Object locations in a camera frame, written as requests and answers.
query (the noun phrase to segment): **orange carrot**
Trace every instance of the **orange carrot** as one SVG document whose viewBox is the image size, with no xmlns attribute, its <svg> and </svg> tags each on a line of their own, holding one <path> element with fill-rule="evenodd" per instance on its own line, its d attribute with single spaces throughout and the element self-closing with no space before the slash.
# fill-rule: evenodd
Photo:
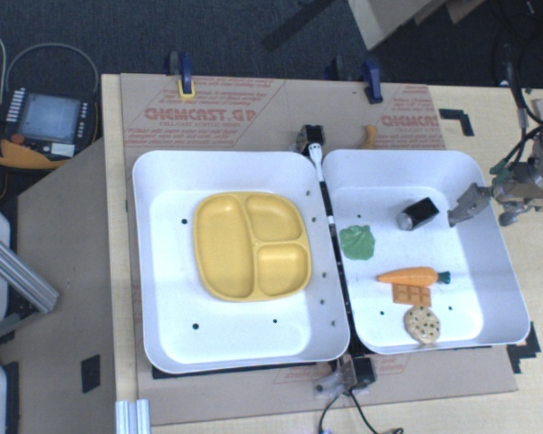
<svg viewBox="0 0 543 434">
<path fill-rule="evenodd" d="M 378 281 L 383 283 L 395 283 L 404 286 L 418 286 L 426 288 L 431 286 L 435 281 L 442 283 L 451 282 L 451 274 L 446 271 L 437 273 L 430 267 L 411 267 L 408 269 L 400 269 L 384 273 L 376 277 Z"/>
</svg>

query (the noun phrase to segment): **cable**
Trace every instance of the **cable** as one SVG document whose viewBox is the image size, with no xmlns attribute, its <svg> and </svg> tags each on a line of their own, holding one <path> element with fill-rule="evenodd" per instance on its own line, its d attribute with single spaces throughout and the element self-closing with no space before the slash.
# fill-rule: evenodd
<svg viewBox="0 0 543 434">
<path fill-rule="evenodd" d="M 97 66 L 95 65 L 95 63 L 92 61 L 91 57 L 87 53 L 83 52 L 82 50 L 80 50 L 80 49 L 78 49 L 76 47 L 73 47 L 72 45 L 67 45 L 66 43 L 39 43 L 37 45 L 33 45 L 31 47 L 28 47 L 27 49 L 22 50 L 20 53 L 18 53 L 16 55 L 16 57 L 12 60 L 12 62 L 10 63 L 10 66 L 8 66 L 8 70 L 6 71 L 6 74 L 5 74 L 5 91 L 10 90 L 10 87 L 9 87 L 10 72 L 12 71 L 12 68 L 18 62 L 18 60 L 20 60 L 20 58 L 25 56 L 27 53 L 33 52 L 34 50 L 38 50 L 38 49 L 42 49 L 42 48 L 64 48 L 64 49 L 76 52 L 80 56 L 82 56 L 90 64 L 90 66 L 92 67 L 92 70 L 94 72 L 94 89 L 92 90 L 92 93 L 93 94 L 97 93 L 97 90 L 99 89 L 99 70 L 97 69 Z"/>
<path fill-rule="evenodd" d="M 4 97 L 4 85 L 6 77 L 6 47 L 4 42 L 0 38 L 0 48 L 2 49 L 2 75 L 0 77 L 0 105 L 2 104 L 2 99 Z"/>
<path fill-rule="evenodd" d="M 343 391 L 342 393 L 352 399 L 352 401 L 356 405 L 358 413 L 360 414 L 360 418 L 362 418 L 362 420 L 364 421 L 364 424 L 366 424 L 368 429 L 370 429 L 370 432 L 372 432 L 372 434 L 378 434 L 378 432 L 368 422 L 366 416 L 364 415 L 364 412 L 362 411 L 362 407 L 360 407 L 360 404 L 358 403 L 358 400 L 357 400 L 356 396 L 354 395 L 354 393 L 352 391 L 354 391 L 354 386 L 352 386 L 351 388 Z M 322 414 L 321 414 L 321 416 L 319 418 L 318 434 L 324 434 L 325 431 L 324 431 L 324 428 L 322 426 L 322 423 L 324 421 L 324 418 L 326 417 L 326 413 L 328 413 L 329 408 L 334 404 L 335 401 L 338 400 L 339 396 L 342 395 L 342 393 L 338 394 L 336 397 L 334 397 L 331 400 L 331 402 L 326 406 L 324 411 L 322 412 Z M 404 434 L 404 432 L 405 432 L 405 430 L 403 428 L 397 428 L 394 431 L 392 431 L 392 434 Z"/>
</svg>

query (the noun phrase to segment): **device screen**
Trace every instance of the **device screen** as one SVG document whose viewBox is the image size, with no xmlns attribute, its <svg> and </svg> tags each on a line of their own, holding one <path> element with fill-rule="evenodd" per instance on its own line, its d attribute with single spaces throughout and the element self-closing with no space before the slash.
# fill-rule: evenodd
<svg viewBox="0 0 543 434">
<path fill-rule="evenodd" d="M 72 143 L 81 102 L 77 99 L 31 93 L 19 133 L 28 138 Z"/>
</svg>

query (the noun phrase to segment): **wooden table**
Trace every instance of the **wooden table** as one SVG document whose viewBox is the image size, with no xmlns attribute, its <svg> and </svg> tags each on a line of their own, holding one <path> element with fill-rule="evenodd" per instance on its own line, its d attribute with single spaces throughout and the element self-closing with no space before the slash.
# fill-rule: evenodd
<svg viewBox="0 0 543 434">
<path fill-rule="evenodd" d="M 463 109 L 475 137 L 465 137 L 455 121 L 441 120 L 448 149 L 474 158 L 490 181 L 488 170 L 519 139 L 517 113 L 508 90 L 430 87 L 436 109 Z M 543 90 L 530 99 L 543 99 Z M 129 271 L 126 185 L 122 148 L 121 90 L 118 75 L 102 76 L 102 113 L 109 216 L 110 284 L 116 399 L 138 399 L 132 295 Z M 367 418 L 381 432 L 402 426 L 409 433 L 543 432 L 543 213 L 530 212 L 502 230 L 513 267 L 535 324 L 541 354 L 522 361 L 519 390 L 490 396 L 372 406 Z M 153 428 L 154 433 L 301 433 L 317 432 L 319 412 L 280 414 L 238 420 L 177 424 Z M 324 421 L 334 432 L 365 432 L 355 409 L 331 410 Z"/>
</svg>

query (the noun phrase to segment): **yellow plate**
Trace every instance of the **yellow plate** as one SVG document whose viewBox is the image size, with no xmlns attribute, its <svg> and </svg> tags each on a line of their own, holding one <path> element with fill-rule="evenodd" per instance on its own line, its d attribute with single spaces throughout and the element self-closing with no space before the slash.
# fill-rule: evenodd
<svg viewBox="0 0 543 434">
<path fill-rule="evenodd" d="M 219 193 L 199 203 L 195 258 L 205 287 L 236 302 L 286 297 L 310 281 L 310 244 L 296 206 L 278 194 Z"/>
</svg>

